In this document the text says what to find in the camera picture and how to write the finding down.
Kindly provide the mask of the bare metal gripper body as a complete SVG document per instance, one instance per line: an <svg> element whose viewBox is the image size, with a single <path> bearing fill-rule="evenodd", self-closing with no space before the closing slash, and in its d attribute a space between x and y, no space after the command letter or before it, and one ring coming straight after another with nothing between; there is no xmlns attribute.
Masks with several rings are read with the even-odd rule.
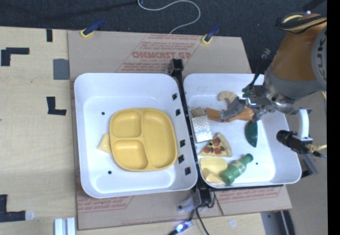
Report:
<svg viewBox="0 0 340 235"><path fill-rule="evenodd" d="M254 113L252 122L259 121L267 113L279 111L289 114L294 110L295 99L282 95L273 85L248 85L244 89L244 98L246 106Z"/></svg>

